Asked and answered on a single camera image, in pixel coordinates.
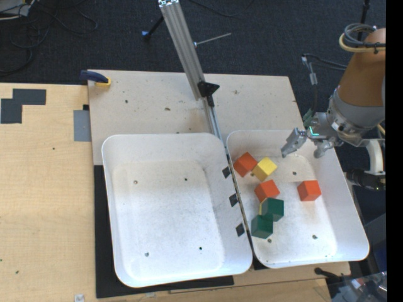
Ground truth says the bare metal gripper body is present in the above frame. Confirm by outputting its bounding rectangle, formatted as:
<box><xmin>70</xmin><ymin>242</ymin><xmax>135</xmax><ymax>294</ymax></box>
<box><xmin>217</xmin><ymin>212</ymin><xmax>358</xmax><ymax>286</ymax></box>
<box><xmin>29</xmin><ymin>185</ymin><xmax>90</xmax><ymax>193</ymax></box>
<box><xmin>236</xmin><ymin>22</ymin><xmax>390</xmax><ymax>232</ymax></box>
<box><xmin>305</xmin><ymin>104</ymin><xmax>366</xmax><ymax>147</ymax></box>

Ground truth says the orange cube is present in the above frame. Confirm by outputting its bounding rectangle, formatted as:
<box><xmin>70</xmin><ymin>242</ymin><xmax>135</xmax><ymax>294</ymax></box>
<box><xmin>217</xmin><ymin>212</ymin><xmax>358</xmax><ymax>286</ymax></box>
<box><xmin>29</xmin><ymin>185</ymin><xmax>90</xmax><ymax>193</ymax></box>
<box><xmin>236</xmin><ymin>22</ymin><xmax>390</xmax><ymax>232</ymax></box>
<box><xmin>253</xmin><ymin>179</ymin><xmax>281</xmax><ymax>203</ymax></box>
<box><xmin>297</xmin><ymin>179</ymin><xmax>322</xmax><ymax>202</ymax></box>
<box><xmin>232</xmin><ymin>151</ymin><xmax>259</xmax><ymax>178</ymax></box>

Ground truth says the green cube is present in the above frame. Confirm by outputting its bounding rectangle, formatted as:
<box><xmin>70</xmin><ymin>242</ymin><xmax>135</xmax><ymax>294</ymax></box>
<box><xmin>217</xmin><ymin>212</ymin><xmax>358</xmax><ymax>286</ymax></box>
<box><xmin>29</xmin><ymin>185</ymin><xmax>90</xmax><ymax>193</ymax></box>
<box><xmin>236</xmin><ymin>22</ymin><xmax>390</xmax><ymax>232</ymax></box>
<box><xmin>251</xmin><ymin>214</ymin><xmax>274</xmax><ymax>240</ymax></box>
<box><xmin>260</xmin><ymin>197</ymin><xmax>285</xmax><ymax>222</ymax></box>

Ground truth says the white plastic tray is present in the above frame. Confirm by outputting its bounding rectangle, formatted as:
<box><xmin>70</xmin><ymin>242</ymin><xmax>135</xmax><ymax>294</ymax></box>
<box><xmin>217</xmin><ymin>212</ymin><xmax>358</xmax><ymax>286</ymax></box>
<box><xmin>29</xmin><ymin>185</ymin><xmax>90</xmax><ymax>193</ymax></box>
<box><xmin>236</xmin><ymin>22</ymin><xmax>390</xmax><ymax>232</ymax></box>
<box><xmin>225</xmin><ymin>129</ymin><xmax>370</xmax><ymax>269</ymax></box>
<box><xmin>101</xmin><ymin>132</ymin><xmax>254</xmax><ymax>288</ymax></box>

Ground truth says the pale wood board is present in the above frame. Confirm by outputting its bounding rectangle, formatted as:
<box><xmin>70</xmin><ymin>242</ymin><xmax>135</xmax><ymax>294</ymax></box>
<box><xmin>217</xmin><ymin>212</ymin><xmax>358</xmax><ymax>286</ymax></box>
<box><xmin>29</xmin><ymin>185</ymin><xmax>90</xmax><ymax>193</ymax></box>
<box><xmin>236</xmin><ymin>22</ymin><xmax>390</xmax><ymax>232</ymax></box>
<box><xmin>87</xmin><ymin>69</ymin><xmax>352</xmax><ymax>295</ymax></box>

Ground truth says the black cylinder on white bracket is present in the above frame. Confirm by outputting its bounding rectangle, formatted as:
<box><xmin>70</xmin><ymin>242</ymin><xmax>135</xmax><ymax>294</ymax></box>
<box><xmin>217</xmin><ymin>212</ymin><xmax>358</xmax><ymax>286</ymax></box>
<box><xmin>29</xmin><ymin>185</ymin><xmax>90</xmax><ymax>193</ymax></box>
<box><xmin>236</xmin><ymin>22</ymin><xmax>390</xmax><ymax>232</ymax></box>
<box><xmin>346</xmin><ymin>138</ymin><xmax>387</xmax><ymax>191</ymax></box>

